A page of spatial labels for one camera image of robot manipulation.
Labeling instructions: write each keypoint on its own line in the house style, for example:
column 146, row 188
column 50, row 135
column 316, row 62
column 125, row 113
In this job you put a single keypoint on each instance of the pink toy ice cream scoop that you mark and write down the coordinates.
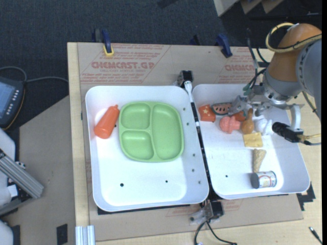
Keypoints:
column 227, row 124

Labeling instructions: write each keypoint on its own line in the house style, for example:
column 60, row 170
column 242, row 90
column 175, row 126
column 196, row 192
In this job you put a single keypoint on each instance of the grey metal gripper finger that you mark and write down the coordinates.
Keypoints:
column 261, row 108
column 239, row 103

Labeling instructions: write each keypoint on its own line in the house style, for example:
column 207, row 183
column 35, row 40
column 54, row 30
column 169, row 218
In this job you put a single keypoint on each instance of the brown chicken drumstick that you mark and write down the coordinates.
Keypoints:
column 247, row 126

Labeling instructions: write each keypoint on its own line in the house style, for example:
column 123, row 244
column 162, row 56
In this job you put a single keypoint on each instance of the yellow cheese slice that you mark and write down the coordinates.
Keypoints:
column 253, row 140

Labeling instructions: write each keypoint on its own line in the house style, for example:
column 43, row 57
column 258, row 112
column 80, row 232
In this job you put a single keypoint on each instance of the black cylinder on white bracket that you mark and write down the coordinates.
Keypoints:
column 286, row 131

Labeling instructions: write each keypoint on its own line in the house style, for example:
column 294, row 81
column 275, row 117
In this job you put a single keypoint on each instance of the orange toy bottle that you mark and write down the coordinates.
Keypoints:
column 106, row 122

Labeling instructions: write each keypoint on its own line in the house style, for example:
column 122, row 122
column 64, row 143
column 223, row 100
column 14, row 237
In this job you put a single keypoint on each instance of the small white printed can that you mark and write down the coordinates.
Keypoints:
column 267, row 179

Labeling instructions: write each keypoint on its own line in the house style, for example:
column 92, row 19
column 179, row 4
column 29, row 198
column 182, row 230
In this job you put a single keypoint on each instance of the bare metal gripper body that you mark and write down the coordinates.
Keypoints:
column 274, row 98

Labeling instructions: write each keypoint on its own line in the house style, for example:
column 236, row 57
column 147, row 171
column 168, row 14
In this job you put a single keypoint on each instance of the brown cardboard board red print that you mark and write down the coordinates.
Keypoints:
column 158, row 60

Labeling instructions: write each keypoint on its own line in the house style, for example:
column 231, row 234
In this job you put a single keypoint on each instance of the green divided plate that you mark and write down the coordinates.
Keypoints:
column 166, row 129

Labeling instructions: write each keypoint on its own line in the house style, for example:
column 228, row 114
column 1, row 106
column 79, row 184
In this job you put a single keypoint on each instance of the red-orange toy food piece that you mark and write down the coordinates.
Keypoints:
column 240, row 116

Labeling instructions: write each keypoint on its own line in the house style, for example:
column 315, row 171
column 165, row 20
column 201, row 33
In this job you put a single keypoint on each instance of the red watermelon slice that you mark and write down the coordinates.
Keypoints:
column 221, row 108

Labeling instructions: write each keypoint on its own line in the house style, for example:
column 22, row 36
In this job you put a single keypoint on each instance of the orange block with yellow stars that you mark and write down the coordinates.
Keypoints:
column 206, row 113

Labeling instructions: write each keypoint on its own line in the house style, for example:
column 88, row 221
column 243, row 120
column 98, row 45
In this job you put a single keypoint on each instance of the white plastic tray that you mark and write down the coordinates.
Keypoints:
column 230, row 159
column 143, row 185

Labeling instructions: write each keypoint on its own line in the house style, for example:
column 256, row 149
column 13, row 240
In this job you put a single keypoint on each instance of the beige ice cream cone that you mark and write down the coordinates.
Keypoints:
column 258, row 158

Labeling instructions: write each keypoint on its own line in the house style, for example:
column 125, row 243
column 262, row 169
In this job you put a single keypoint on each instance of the white lumpy toy food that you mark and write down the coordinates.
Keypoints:
column 263, row 126

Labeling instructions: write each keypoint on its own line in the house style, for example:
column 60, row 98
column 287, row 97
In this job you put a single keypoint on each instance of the thin black and white rod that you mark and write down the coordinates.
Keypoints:
column 201, row 142

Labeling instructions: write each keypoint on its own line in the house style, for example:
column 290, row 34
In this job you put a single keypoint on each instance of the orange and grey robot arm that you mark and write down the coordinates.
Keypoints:
column 288, row 60

